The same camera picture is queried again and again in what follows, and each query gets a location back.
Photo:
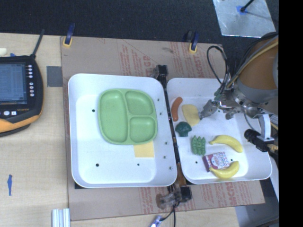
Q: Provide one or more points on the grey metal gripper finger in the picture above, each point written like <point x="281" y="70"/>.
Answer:
<point x="208" y="107"/>
<point x="232" y="114"/>

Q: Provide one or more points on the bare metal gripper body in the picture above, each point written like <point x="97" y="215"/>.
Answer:
<point x="230" y="102"/>

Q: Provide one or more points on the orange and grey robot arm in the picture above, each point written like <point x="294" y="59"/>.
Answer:
<point x="258" y="70"/>

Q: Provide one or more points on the pale yellow flat slice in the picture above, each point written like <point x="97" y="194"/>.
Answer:
<point x="190" y="115"/>

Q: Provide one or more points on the yellow banana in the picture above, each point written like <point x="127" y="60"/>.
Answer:
<point x="227" y="171"/>
<point x="229" y="142"/>

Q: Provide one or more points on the orange sausage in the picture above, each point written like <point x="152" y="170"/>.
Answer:
<point x="175" y="109"/>

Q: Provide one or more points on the dark green broccoli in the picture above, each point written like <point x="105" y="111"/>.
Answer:
<point x="183" y="128"/>

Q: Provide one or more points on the green pea pods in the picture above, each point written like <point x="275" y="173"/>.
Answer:
<point x="198" y="145"/>

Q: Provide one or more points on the thin black rod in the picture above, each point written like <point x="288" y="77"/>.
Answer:
<point x="174" y="141"/>

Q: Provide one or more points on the white plastic tray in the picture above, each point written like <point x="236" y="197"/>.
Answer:
<point x="251" y="159"/>
<point x="113" y="169"/>

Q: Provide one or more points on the pink and white packet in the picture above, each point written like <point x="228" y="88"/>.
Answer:
<point x="216" y="161"/>

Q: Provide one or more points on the yellow flat square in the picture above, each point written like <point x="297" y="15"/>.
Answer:
<point x="145" y="151"/>

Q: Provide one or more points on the green divided plate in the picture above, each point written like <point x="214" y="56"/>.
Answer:
<point x="113" y="117"/>

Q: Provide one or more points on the brown cardboard board red print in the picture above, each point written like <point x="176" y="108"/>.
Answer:
<point x="94" y="55"/>

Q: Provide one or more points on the black cylinder on white bracket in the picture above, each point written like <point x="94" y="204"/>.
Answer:
<point x="256" y="139"/>

